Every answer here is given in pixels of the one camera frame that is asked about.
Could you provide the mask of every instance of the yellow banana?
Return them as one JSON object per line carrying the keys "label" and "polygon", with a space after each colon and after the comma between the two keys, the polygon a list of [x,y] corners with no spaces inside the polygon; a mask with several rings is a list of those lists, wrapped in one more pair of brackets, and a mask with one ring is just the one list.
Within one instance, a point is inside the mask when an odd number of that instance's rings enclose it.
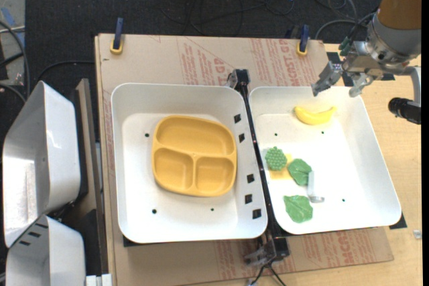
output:
{"label": "yellow banana", "polygon": [[295,106],[294,110],[297,118],[303,123],[306,123],[309,125],[317,125],[317,124],[323,124],[323,123],[329,122],[330,118],[336,111],[336,107],[333,106],[329,110],[319,112],[319,113],[313,113],[313,112],[307,111],[306,109],[303,109],[300,106]]}

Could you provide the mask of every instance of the cardboard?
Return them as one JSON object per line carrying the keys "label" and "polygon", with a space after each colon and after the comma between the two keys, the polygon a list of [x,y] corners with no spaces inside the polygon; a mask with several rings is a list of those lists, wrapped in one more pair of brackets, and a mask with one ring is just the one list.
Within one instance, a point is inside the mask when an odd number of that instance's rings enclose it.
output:
{"label": "cardboard", "polygon": [[[308,86],[326,65],[323,43],[310,40],[307,56],[299,57],[299,40],[125,35],[122,54],[114,55],[109,51],[112,39],[112,34],[101,34],[95,39],[95,47],[103,103],[101,144],[106,152],[103,179],[109,272],[114,284],[173,286],[253,278],[259,267],[247,266],[243,257],[257,248],[256,240],[124,247],[117,221],[111,93],[126,82],[224,85],[235,68],[248,69],[250,88]],[[384,228],[291,236],[288,242],[291,255],[273,265],[277,273],[393,259]]]}

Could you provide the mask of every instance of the table surface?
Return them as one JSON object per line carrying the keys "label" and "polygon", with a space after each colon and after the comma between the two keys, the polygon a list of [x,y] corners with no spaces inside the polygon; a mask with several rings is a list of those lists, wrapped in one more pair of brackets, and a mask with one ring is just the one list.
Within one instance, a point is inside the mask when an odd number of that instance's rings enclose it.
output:
{"label": "table surface", "polygon": [[[325,45],[325,50],[336,52],[337,47],[337,45]],[[412,65],[417,66],[420,63],[421,57],[418,57],[412,62]],[[98,67],[101,64],[98,54],[96,54],[96,64]],[[415,230],[420,232],[422,230],[421,126],[409,123],[405,119],[396,118],[389,113],[387,106],[392,98],[413,99],[414,97],[411,78],[396,76],[395,79],[395,81],[389,82],[374,82],[371,86],[364,88],[361,95],[400,199],[407,224],[406,228],[393,230],[385,228],[394,260],[280,275],[286,285],[423,285],[422,239],[416,238],[414,235]],[[98,68],[97,90],[99,106],[101,107],[104,106],[102,85],[103,77],[100,68]],[[100,118],[102,134],[104,133],[104,125],[104,118]],[[102,158],[104,160],[106,160],[106,154],[102,144]],[[246,281],[237,279],[198,285],[244,286]],[[273,277],[264,276],[258,281],[258,285],[274,286],[279,285],[279,283]]]}

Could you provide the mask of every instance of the yellow divided plate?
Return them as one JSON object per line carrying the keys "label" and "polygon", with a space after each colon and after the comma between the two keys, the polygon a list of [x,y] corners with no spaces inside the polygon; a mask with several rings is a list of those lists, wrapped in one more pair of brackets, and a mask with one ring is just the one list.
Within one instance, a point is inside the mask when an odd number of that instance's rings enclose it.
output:
{"label": "yellow divided plate", "polygon": [[189,116],[168,116],[155,128],[152,170],[171,192],[213,197],[227,193],[237,174],[237,146],[223,124]]}

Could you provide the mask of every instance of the white container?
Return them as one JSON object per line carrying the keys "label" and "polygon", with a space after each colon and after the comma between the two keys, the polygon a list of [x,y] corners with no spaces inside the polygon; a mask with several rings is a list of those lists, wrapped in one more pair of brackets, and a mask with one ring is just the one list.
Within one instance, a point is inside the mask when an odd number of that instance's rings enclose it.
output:
{"label": "white container", "polygon": [[[259,87],[249,95],[255,133],[264,162],[275,219],[291,234],[310,234],[395,224],[401,206],[360,96],[336,86],[314,97],[310,87]],[[330,122],[307,125],[294,107],[312,112],[337,107]],[[265,154],[276,146],[318,173],[324,202],[311,203],[313,218],[291,220],[284,196],[307,196],[293,179],[271,178]]]}
{"label": "white container", "polygon": [[[264,233],[267,212],[259,168],[245,104],[237,91],[222,86],[122,84],[113,91],[111,106],[119,227],[129,240],[224,240]],[[169,115],[209,119],[231,130],[238,158],[230,191],[201,198],[157,185],[151,167],[152,136],[157,123]],[[241,117],[237,123],[236,115]]]}
{"label": "white container", "polygon": [[80,189],[73,104],[38,82],[3,145],[3,215],[10,247],[42,214],[73,201]]}
{"label": "white container", "polygon": [[44,215],[7,252],[7,286],[83,286],[85,277],[81,235]]}

